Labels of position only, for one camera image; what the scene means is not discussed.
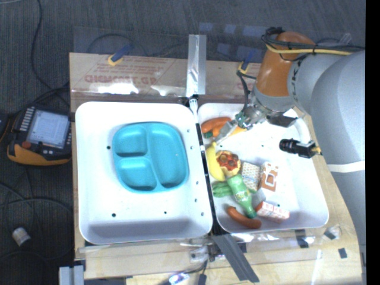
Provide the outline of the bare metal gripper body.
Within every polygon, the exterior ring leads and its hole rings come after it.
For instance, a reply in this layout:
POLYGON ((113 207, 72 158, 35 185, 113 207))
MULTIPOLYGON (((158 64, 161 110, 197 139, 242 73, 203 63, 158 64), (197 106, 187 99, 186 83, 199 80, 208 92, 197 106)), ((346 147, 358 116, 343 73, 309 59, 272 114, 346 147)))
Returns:
POLYGON ((237 125, 243 129, 251 129, 255 124, 264 122, 268 114, 268 109, 257 104, 244 107, 236 115, 237 125))

